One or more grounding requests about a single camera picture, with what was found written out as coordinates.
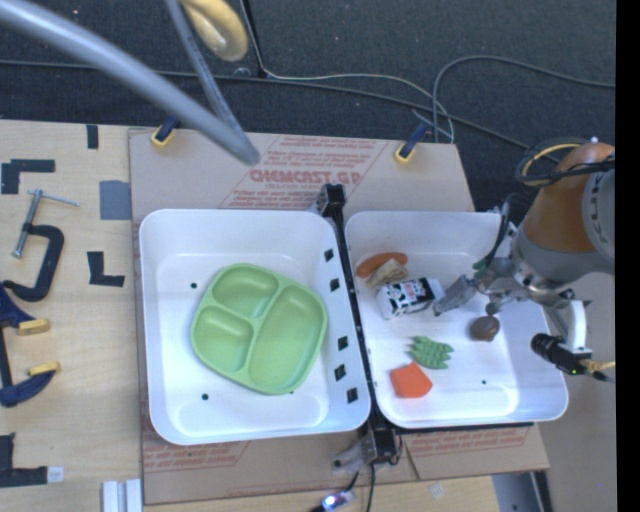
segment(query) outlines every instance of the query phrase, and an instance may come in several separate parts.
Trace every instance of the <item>cardboard sheet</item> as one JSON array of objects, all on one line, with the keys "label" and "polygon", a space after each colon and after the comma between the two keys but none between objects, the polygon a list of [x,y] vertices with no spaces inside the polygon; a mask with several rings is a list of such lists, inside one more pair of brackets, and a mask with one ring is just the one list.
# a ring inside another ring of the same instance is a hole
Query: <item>cardboard sheet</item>
[{"label": "cardboard sheet", "polygon": [[[364,210],[473,211],[456,147],[419,144],[403,165],[393,159],[400,141],[249,134],[262,159],[247,168],[188,130],[159,150],[150,143],[152,131],[132,130],[129,137],[145,503],[343,487],[350,476],[332,472],[331,460],[357,442],[357,432],[190,447],[155,433],[147,406],[137,230],[161,208],[309,209],[325,183],[344,185],[345,218]],[[535,425],[411,434],[403,441],[399,464],[381,470],[379,483],[548,467]]]}]

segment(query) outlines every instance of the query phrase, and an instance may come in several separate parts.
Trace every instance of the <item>toy food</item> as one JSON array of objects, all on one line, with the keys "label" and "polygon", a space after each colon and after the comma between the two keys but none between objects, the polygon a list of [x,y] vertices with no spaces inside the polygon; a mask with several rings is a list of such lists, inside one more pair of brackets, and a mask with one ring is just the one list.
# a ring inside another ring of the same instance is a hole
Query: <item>toy food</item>
[{"label": "toy food", "polygon": [[413,341],[411,357],[414,361],[432,370],[448,368],[445,361],[451,359],[451,356],[449,356],[449,353],[453,352],[451,345],[433,341],[426,336],[415,336]]},{"label": "toy food", "polygon": [[485,315],[473,321],[469,332],[473,340],[493,341],[499,330],[500,321],[495,316]]},{"label": "toy food", "polygon": [[415,361],[391,370],[391,383],[399,398],[420,398],[426,395],[433,383]]},{"label": "toy food", "polygon": [[371,277],[369,277],[366,283],[367,288],[375,288],[381,284],[401,281],[408,275],[409,273],[407,272],[407,269],[398,263],[395,258],[391,258],[380,265],[373,274],[371,274]]},{"label": "toy food", "polygon": [[376,293],[385,320],[427,309],[434,299],[433,287],[426,277],[385,284]]},{"label": "toy food", "polygon": [[406,254],[402,252],[383,252],[380,254],[376,254],[375,256],[371,256],[364,260],[360,265],[356,268],[356,275],[358,277],[369,277],[373,272],[375,272],[380,266],[389,261],[390,259],[396,260],[400,265],[406,265],[408,261],[408,257]]}]

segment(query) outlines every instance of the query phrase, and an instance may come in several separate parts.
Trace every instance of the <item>wire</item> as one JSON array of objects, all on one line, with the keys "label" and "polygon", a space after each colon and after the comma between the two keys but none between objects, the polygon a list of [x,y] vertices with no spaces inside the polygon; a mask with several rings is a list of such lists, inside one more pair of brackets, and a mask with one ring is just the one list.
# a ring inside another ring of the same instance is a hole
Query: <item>wire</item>
[{"label": "wire", "polygon": [[607,172],[615,168],[615,151],[607,156],[601,162],[585,162],[577,163],[563,172],[545,172],[536,175],[530,175],[531,166],[542,157],[551,158],[553,153],[566,149],[574,149],[588,143],[588,140],[580,138],[560,138],[551,139],[538,144],[536,147],[528,150],[522,160],[518,162],[515,168],[515,179],[520,183],[533,188],[542,188],[555,183],[558,180],[568,178],[570,176],[580,176],[584,174],[594,174],[596,172]]},{"label": "wire", "polygon": [[591,376],[592,376],[594,379],[599,380],[599,381],[602,381],[602,382],[611,382],[612,384],[615,384],[615,383],[616,383],[616,380],[615,380],[615,379],[613,379],[613,378],[609,377],[608,375],[606,375],[605,373],[600,372],[600,371],[595,371],[595,372],[593,372],[593,373],[591,374]]},{"label": "wire", "polygon": [[447,117],[447,119],[449,120],[449,129],[450,129],[448,133],[442,130],[441,128],[438,128],[436,125],[434,125],[434,129],[440,130],[443,134],[447,135],[451,143],[453,143],[455,138],[454,127],[453,127],[453,123],[451,122],[451,119],[447,116],[447,111],[445,110],[445,108],[440,103],[438,103],[435,100],[435,98],[433,98],[432,95],[429,94],[429,92],[427,92],[424,88],[420,87],[419,85],[405,78],[401,78],[393,75],[379,74],[379,73],[335,73],[335,74],[320,75],[320,76],[284,76],[284,75],[278,75],[277,73],[274,73],[273,71],[269,70],[264,64],[264,59],[262,58],[262,52],[260,50],[260,46],[258,45],[258,39],[255,35],[252,18],[247,12],[245,2],[241,1],[240,6],[242,9],[242,14],[247,23],[249,38],[251,39],[251,42],[253,43],[253,47],[255,49],[256,59],[258,60],[258,66],[260,67],[260,70],[262,71],[262,73],[264,73],[264,75],[267,78],[272,78],[272,79],[282,80],[282,81],[293,81],[293,82],[315,82],[315,81],[333,80],[333,79],[340,79],[340,78],[374,78],[374,79],[395,81],[395,82],[407,85],[408,87],[411,87],[412,89],[418,91],[420,94],[431,99],[432,108],[440,109],[440,111],[445,115],[445,117]]},{"label": "wire", "polygon": [[376,466],[371,463],[371,486],[369,487],[369,499],[367,501],[367,512],[371,511],[371,504],[373,503],[373,488],[376,485]]},{"label": "wire", "polygon": [[[25,61],[25,60],[9,60],[9,59],[0,59],[0,64],[6,66],[30,66],[30,67],[44,67],[44,68],[70,68],[76,70],[88,70],[88,71],[96,71],[95,68],[88,65],[81,64],[68,64],[68,63],[56,63],[56,62],[35,62],[35,61]],[[197,78],[196,73],[190,71],[171,71],[171,70],[155,70],[155,72],[159,75],[174,77],[174,78]],[[318,89],[324,90],[328,92],[337,92],[342,94],[351,94],[360,96],[363,98],[371,98],[379,101],[384,101],[387,103],[393,103],[399,106],[408,107],[410,109],[422,110],[424,112],[431,112],[431,107],[420,105],[418,103],[401,100],[399,98],[395,98],[393,96],[386,96],[383,94],[361,91],[359,89],[350,89],[347,87],[337,87],[330,85],[323,85],[317,83],[305,83],[305,82],[293,82],[293,81],[280,81],[280,80],[265,80],[262,78],[255,77],[246,77],[246,76],[221,76],[214,75],[218,81],[227,81],[227,82],[246,82],[246,83],[255,83],[261,85],[273,85],[280,87],[298,87],[298,88],[308,88],[308,89]],[[485,133],[487,135],[491,135],[500,139],[504,142],[517,146],[521,149],[528,149],[530,146],[525,144],[524,142],[518,141],[506,135],[503,135],[495,130],[490,128],[486,128],[477,123],[464,119],[462,117],[454,116],[451,114],[446,114],[446,116],[459,124],[465,125],[469,128],[473,128],[479,132]]]},{"label": "wire", "polygon": [[329,496],[326,496],[322,500],[322,503],[320,505],[318,505],[317,507],[314,507],[313,509],[311,509],[310,512],[324,512],[326,510],[325,505],[324,505],[325,502],[328,499],[334,499],[335,500],[335,498],[337,496],[340,496],[340,495],[342,495],[344,493],[348,493],[351,489],[353,489],[353,486],[356,484],[356,480],[358,480],[358,476],[359,475],[360,475],[360,471],[356,471],[355,475],[353,475],[353,478],[351,479],[351,482],[349,482],[349,485],[347,485],[344,489],[342,489],[342,491],[338,491],[335,494],[329,494]]},{"label": "wire", "polygon": [[477,271],[476,277],[481,277],[482,273],[489,268],[489,266],[491,265],[491,262],[495,258],[498,248],[502,244],[502,241],[504,240],[505,235],[509,231],[509,222],[510,222],[511,213],[512,213],[512,206],[516,201],[519,201],[521,204],[523,204],[527,208],[529,206],[528,199],[525,198],[523,195],[517,194],[517,193],[509,194],[507,198],[504,200],[504,203],[502,204],[502,208],[500,212],[500,226],[498,227],[498,234],[496,236],[496,241],[494,242],[493,247],[487,253],[487,255],[481,260],[479,260],[478,262],[473,264],[473,268]]},{"label": "wire", "polygon": [[610,83],[605,83],[605,82],[595,82],[595,81],[591,81],[591,80],[585,80],[582,78],[574,78],[572,76],[569,75],[565,75],[562,73],[557,73],[555,71],[550,71],[548,69],[544,69],[538,66],[534,66],[532,64],[527,64],[524,62],[520,62],[514,59],[510,59],[508,57],[500,57],[497,55],[469,55],[467,57],[461,57],[459,59],[456,59],[454,61],[451,61],[450,63],[448,63],[446,66],[444,66],[439,72],[438,75],[436,76],[436,79],[433,83],[433,92],[432,92],[432,98],[433,98],[433,104],[432,104],[432,116],[433,116],[433,126],[436,128],[434,130],[434,142],[438,142],[438,110],[437,110],[437,96],[438,96],[438,88],[440,86],[440,82],[442,81],[442,77],[445,75],[445,73],[447,71],[449,71],[451,68],[462,64],[464,62],[470,62],[470,61],[474,61],[474,60],[489,60],[489,61],[493,61],[493,62],[502,62],[504,64],[509,64],[512,66],[518,66],[524,69],[528,69],[531,71],[536,71],[538,73],[542,73],[545,75],[549,75],[552,76],[554,78],[558,78],[561,80],[566,80],[566,81],[570,81],[573,83],[577,83],[577,84],[581,84],[581,85],[586,85],[586,86],[590,86],[590,87],[603,87],[603,88],[607,88],[607,89],[615,89],[615,84],[610,84]]},{"label": "wire", "polygon": [[420,119],[420,121],[422,123],[424,123],[426,126],[431,126],[434,129],[439,130],[441,133],[444,133],[447,137],[450,137],[450,144],[453,144],[453,123],[449,123],[451,126],[451,132],[447,133],[445,132],[442,128],[436,128],[433,126],[433,124],[431,123],[431,121],[429,121],[426,117],[424,117],[422,114],[420,114],[420,112],[418,112],[415,108],[411,109],[411,112],[413,112],[413,115],[416,116],[418,119]]}]

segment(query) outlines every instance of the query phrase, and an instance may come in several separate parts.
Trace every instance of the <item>green broccoli toy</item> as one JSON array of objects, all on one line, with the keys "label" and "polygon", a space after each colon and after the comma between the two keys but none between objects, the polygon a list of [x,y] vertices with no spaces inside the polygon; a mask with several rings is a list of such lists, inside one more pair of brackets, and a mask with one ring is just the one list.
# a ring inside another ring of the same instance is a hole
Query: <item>green broccoli toy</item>
[{"label": "green broccoli toy", "polygon": [[410,354],[418,364],[432,370],[442,370],[449,368],[445,361],[451,359],[450,352],[453,352],[451,345],[433,341],[426,336],[414,336]]}]

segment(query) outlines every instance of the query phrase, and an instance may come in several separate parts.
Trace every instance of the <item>yellow clamp pad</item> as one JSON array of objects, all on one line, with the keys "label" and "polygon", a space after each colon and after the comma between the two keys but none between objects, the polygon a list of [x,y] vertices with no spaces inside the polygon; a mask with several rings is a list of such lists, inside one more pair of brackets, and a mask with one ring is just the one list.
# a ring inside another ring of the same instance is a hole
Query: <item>yellow clamp pad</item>
[{"label": "yellow clamp pad", "polygon": [[415,150],[412,149],[411,151],[409,151],[409,154],[407,156],[402,156],[400,154],[400,152],[402,151],[402,148],[404,148],[404,144],[400,145],[398,149],[396,149],[396,152],[393,154],[393,159],[399,164],[407,164],[409,163],[409,160],[411,160],[411,158],[413,157],[413,153],[415,153]]},{"label": "yellow clamp pad", "polygon": [[171,130],[169,135],[167,135],[164,140],[159,140],[158,139],[158,132],[160,131],[160,128],[162,128],[162,126],[158,126],[158,129],[155,132],[153,132],[153,135],[151,135],[151,144],[153,144],[155,147],[157,147],[159,149],[162,149],[166,145],[168,145],[169,142],[171,142],[171,139],[173,139],[173,137],[175,136],[176,131],[175,130]]},{"label": "yellow clamp pad", "polygon": [[593,361],[592,359],[581,359],[579,363],[590,372],[601,372],[616,365],[615,361]]},{"label": "yellow clamp pad", "polygon": [[30,334],[47,332],[50,327],[51,324],[46,318],[36,318],[35,320],[28,320],[26,322],[20,322],[18,324],[18,335],[28,336]]},{"label": "yellow clamp pad", "polygon": [[180,0],[193,27],[207,47],[233,62],[249,49],[247,33],[236,12],[224,0]]},{"label": "yellow clamp pad", "polygon": [[29,368],[29,377],[33,377],[34,375],[40,375],[41,373],[47,373],[50,371],[60,373],[62,371],[60,363],[58,363],[57,361],[50,361],[48,363],[42,363],[32,366],[31,368]]}]

